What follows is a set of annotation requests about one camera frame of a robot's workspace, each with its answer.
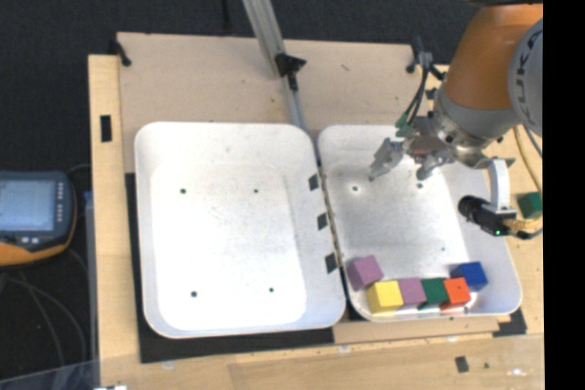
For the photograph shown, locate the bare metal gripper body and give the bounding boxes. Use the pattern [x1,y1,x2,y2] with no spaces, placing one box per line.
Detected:
[401,116,497,172]

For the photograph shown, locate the orange cube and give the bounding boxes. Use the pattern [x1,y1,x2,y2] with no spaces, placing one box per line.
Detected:
[442,276,473,307]

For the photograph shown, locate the purple cube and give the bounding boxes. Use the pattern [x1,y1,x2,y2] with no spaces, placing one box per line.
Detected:
[346,254,385,292]
[397,277,429,307]

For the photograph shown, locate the blue cube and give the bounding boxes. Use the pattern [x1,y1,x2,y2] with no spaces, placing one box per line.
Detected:
[450,260,489,291]

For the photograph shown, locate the pale brown flat board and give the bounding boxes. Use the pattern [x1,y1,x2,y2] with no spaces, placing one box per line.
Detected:
[116,31,513,346]

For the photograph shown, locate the black cylinder on white bracket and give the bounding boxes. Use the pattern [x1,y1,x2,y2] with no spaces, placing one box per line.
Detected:
[458,156,520,238]

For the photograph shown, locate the white plastic tray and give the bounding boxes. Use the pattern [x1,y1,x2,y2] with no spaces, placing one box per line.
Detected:
[133,121,347,340]
[316,123,524,323]

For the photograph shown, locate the green cube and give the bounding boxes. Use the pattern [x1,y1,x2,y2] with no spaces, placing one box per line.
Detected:
[420,277,451,305]
[516,191,544,219]

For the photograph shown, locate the yellow cube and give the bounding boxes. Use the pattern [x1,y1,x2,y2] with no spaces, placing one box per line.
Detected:
[365,279,405,315]

